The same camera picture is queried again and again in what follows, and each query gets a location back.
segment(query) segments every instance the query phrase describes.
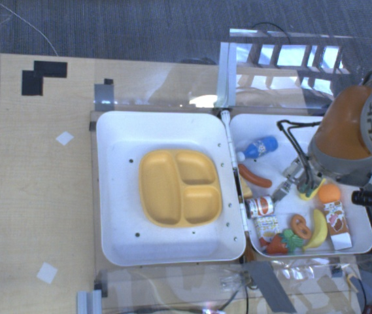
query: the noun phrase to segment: white tray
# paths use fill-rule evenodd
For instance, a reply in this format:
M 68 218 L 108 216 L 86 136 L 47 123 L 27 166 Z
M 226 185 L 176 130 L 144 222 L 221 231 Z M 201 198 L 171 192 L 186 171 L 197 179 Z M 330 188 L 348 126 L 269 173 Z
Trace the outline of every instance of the white tray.
M 218 118 L 107 112 L 97 122 L 97 148 L 101 244 L 110 262 L 140 266 L 234 260 L 242 255 L 245 235 L 237 189 L 225 128 Z M 161 148 L 200 151 L 214 162 L 222 191 L 222 212 L 214 222 L 162 228 L 147 219 L 139 197 L 139 163 L 146 153 Z
M 269 189 L 249 185 L 254 196 L 272 194 L 284 180 L 282 171 L 296 158 L 296 152 L 276 122 L 290 116 L 240 114 L 231 121 L 236 151 L 253 140 L 273 135 L 279 142 L 276 151 L 245 165 L 255 174 L 272 180 Z M 312 122 L 321 118 L 291 116 L 293 121 Z M 295 130 L 306 150 L 316 128 Z M 101 245 L 113 264 L 141 266 L 181 262 L 228 261 L 240 257 L 245 249 L 243 221 L 239 209 L 228 140 L 223 123 L 210 114 L 107 112 L 97 122 L 99 187 L 101 208 Z M 192 228 L 163 228 L 150 222 L 139 196 L 139 163 L 142 157 L 161 148 L 188 148 L 205 153 L 215 164 L 222 191 L 222 212 L 214 222 Z M 293 256 L 327 256 L 366 253 L 372 248 L 372 229 L 364 207 L 351 203 L 355 189 L 340 185 L 353 247 L 333 249 L 330 239 L 319 248 Z M 281 229 L 288 228 L 293 214 L 303 215 L 311 228 L 313 209 L 321 207 L 313 199 L 303 201 L 292 191 L 277 203 L 275 214 Z M 260 247 L 254 223 L 248 220 L 254 248 Z
M 279 115 L 261 115 L 261 114 L 240 114 L 235 116 L 231 121 L 231 134 L 234 141 L 235 150 L 244 150 L 246 146 L 255 139 L 272 135 L 279 142 L 279 147 L 276 151 L 266 154 L 258 158 L 257 162 L 253 160 L 245 160 L 244 165 L 253 173 L 270 179 L 273 182 L 271 188 L 260 188 L 249 184 L 254 197 L 272 194 L 276 187 L 285 180 L 282 176 L 283 170 L 286 169 L 297 156 L 296 151 L 291 146 L 290 142 L 279 131 L 276 122 L 279 120 L 291 120 L 294 122 L 314 122 L 320 121 L 321 117 L 314 116 L 279 116 Z M 302 149 L 306 152 L 309 141 L 314 135 L 315 128 L 301 128 L 292 130 L 296 139 L 299 141 Z M 303 252 L 298 249 L 293 254 L 295 256 L 320 256 L 320 255 L 335 255 L 335 254 L 360 254 L 366 253 L 372 248 L 372 228 L 365 207 L 354 205 L 351 202 L 351 193 L 358 188 L 353 186 L 340 185 L 341 201 L 343 202 L 345 215 L 353 246 L 349 249 L 336 251 L 333 248 L 330 237 L 318 248 L 308 249 Z M 295 185 L 291 192 L 275 207 L 275 215 L 279 220 L 281 230 L 290 227 L 290 219 L 294 214 L 300 214 L 306 218 L 307 226 L 313 230 L 312 215 L 315 208 L 321 208 L 321 204 L 317 198 L 310 201 L 303 201 L 299 198 Z M 265 254 L 260 247 L 260 242 L 256 234 L 254 223 L 248 220 L 248 228 L 250 232 L 251 242 L 254 248 L 262 255 L 268 257 L 289 257 L 286 256 L 269 256 Z

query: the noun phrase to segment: gray carpet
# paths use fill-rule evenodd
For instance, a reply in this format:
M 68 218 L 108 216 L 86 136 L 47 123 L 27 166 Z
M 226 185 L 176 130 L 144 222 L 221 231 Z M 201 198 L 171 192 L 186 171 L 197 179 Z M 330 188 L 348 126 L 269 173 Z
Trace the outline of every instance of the gray carpet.
M 372 38 L 372 0 L 0 0 L 42 30 L 60 56 L 218 61 L 231 26 L 273 22 L 287 32 Z M 0 7 L 0 14 L 8 12 Z M 0 52 L 53 55 L 13 17 Z

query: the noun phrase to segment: strawberry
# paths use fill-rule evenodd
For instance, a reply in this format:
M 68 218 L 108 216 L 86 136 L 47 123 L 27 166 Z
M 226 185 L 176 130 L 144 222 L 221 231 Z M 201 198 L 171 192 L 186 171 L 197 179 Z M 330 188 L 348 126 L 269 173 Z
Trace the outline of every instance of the strawberry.
M 291 229 L 286 229 L 283 233 L 276 234 L 273 237 L 266 248 L 266 252 L 267 254 L 287 254 L 302 246 L 303 240 L 295 235 Z

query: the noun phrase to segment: hot dog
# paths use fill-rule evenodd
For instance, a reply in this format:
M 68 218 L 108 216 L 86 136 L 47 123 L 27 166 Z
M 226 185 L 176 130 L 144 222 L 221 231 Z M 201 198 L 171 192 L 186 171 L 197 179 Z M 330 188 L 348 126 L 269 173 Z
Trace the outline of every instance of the hot dog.
M 272 185 L 271 180 L 253 174 L 253 172 L 251 172 L 244 164 L 239 164 L 238 170 L 239 174 L 243 176 L 244 179 L 246 179 L 247 181 L 254 185 L 264 188 L 270 188 Z

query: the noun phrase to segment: yellow divided tray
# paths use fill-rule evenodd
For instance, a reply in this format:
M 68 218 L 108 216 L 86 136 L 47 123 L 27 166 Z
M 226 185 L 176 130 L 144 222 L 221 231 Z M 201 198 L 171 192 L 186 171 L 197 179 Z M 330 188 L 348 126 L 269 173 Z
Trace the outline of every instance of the yellow divided tray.
M 139 166 L 139 191 L 145 215 L 158 226 L 200 226 L 222 211 L 215 166 L 198 151 L 161 149 L 146 154 Z

